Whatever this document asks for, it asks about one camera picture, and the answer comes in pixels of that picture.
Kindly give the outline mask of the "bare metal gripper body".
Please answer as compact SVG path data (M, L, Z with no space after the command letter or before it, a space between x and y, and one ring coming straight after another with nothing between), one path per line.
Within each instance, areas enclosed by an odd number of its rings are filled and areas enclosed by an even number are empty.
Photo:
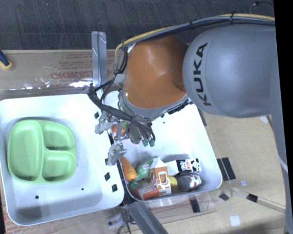
M118 143L129 139L133 144L153 143L155 134L152 128L145 123L141 123L130 115L111 116L113 142Z

